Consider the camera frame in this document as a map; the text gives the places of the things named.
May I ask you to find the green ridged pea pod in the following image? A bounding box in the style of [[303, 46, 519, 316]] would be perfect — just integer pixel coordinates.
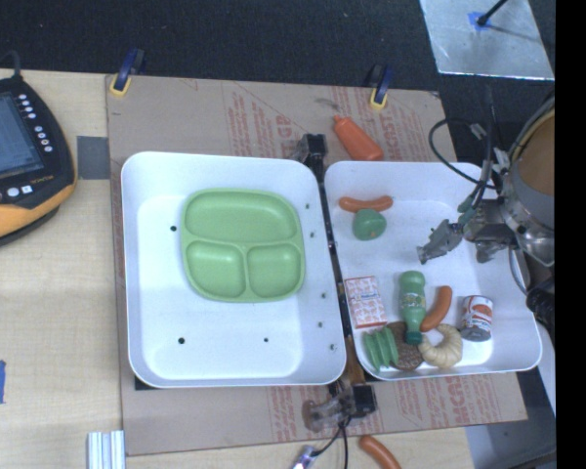
[[361, 325, 400, 374]]

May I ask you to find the black cylinder on white bracket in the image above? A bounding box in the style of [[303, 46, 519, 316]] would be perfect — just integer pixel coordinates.
[[509, 246, 556, 329]]

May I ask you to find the beige croissant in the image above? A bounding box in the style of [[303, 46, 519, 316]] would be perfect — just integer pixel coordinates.
[[416, 322, 465, 370]]

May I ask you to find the green pepper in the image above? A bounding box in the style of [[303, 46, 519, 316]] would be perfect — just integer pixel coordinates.
[[351, 208, 389, 242]]

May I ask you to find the orange bottle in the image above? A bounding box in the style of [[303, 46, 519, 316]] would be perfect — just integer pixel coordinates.
[[332, 114, 386, 162]]

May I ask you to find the orange and white carton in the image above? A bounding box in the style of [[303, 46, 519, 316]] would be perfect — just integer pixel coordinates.
[[343, 275, 389, 331]]

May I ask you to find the green bottle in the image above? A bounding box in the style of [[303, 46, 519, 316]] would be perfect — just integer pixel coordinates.
[[397, 270, 428, 346]]

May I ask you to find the green divided plate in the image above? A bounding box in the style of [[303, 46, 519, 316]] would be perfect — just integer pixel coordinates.
[[179, 188, 307, 305]]

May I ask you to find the orange sausage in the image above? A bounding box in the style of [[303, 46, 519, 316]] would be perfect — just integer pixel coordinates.
[[357, 434, 402, 469], [337, 194, 395, 215], [419, 284, 454, 333]]

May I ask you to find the brown biscuit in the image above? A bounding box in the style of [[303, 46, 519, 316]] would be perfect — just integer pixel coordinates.
[[385, 320, 425, 372]]

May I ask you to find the thin black and white rod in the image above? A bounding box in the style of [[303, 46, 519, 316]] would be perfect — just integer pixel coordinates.
[[311, 153, 361, 386]]

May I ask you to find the brown cardboard board, red print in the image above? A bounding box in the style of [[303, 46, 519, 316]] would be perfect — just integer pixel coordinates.
[[105, 73, 529, 457]]

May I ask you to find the white plastic tray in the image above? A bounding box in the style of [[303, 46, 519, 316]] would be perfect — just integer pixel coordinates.
[[322, 159, 544, 382], [120, 150, 349, 390]]

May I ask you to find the white and orange can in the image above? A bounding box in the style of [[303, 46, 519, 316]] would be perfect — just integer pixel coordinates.
[[458, 294, 495, 344]]

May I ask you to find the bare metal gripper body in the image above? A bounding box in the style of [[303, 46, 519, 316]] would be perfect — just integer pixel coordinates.
[[461, 197, 556, 267]]

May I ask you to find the black block with thin wires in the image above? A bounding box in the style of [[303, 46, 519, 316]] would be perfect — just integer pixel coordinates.
[[294, 133, 328, 163], [301, 381, 378, 433]]

